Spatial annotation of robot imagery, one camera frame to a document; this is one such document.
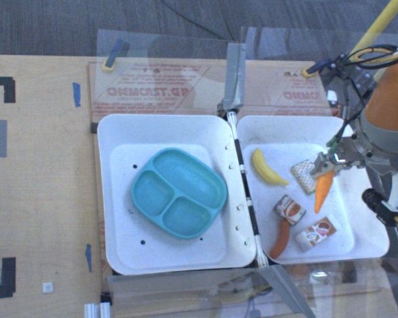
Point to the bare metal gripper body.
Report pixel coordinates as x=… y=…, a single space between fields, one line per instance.
x=350 y=152

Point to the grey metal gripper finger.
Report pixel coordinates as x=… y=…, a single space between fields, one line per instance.
x=339 y=165
x=319 y=165

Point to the orange carrot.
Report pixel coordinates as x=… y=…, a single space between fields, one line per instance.
x=322 y=190

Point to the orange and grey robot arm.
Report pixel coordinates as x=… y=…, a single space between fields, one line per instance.
x=386 y=104

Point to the white patterned packet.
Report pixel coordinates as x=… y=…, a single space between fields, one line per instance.
x=303 y=176

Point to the small orange and white can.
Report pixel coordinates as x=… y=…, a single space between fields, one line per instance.
x=290 y=210

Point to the yellow banana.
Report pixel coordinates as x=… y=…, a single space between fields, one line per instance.
x=264 y=171

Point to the white plastic tray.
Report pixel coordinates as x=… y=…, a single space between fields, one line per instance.
x=358 y=230
x=126 y=210

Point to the white and brown carton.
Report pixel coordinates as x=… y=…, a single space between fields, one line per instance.
x=316 y=234

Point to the orange-brown sausage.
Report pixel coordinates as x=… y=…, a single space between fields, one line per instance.
x=281 y=240

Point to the blue divided plate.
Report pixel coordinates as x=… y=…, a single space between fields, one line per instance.
x=179 y=194

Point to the brown cardboard board red print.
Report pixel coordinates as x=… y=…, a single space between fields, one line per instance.
x=159 y=91

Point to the black cylinder on white bracket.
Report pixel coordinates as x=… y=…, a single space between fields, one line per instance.
x=379 y=204

